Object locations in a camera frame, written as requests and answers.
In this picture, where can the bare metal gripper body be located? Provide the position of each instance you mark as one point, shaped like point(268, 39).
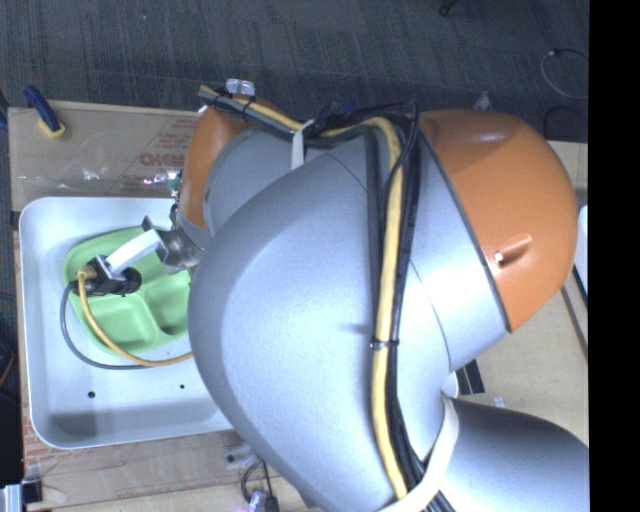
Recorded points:
point(179, 252)

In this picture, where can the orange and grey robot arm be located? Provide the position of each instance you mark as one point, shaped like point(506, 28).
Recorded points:
point(310, 280)

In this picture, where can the green divided plate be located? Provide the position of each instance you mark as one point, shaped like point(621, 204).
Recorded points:
point(127, 320)

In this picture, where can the brown cardboard board red print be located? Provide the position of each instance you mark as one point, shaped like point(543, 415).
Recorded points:
point(95, 150)

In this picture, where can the white plastic tray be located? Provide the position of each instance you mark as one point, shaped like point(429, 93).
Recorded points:
point(60, 380)

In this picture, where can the black cylinder on white bracket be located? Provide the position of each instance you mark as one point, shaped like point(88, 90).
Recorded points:
point(131, 254)

